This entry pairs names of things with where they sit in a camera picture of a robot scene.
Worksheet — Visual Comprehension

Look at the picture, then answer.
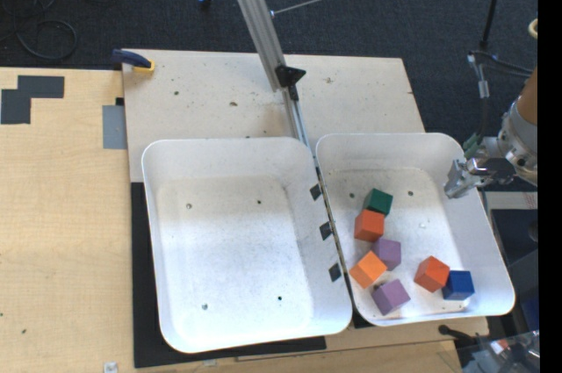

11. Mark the white plastic tray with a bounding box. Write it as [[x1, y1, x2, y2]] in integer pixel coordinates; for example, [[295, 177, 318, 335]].
[[140, 136, 354, 355], [314, 132, 516, 327]]

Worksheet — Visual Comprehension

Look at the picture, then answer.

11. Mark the thin black rod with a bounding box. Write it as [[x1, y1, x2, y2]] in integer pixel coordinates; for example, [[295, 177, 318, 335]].
[[309, 147, 355, 315]]

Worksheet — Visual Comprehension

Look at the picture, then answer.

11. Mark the blue cube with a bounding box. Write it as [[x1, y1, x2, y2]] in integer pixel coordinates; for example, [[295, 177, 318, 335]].
[[441, 269, 476, 302]]

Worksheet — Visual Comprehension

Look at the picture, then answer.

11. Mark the orange cube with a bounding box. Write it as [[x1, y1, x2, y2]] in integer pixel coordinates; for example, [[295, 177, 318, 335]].
[[348, 249, 389, 291]]

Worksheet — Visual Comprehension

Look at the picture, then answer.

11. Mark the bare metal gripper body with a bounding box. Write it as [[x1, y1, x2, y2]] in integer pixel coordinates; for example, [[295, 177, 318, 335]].
[[466, 133, 539, 189]]

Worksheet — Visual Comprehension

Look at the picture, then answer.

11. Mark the green cube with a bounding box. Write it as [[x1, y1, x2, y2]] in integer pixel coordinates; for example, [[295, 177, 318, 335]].
[[362, 187, 394, 217]]

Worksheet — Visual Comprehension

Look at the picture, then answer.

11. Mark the pale wooden board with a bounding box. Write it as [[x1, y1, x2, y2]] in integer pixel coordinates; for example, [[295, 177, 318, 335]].
[[120, 48, 490, 360]]

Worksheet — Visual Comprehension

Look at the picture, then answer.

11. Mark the red cube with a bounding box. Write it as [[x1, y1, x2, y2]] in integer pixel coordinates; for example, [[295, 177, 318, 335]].
[[413, 255, 451, 294], [353, 208, 386, 244]]

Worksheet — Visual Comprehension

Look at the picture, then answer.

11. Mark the purple cube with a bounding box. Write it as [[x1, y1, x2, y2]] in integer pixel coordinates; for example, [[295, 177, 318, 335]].
[[370, 277, 412, 317], [371, 237, 403, 272]]

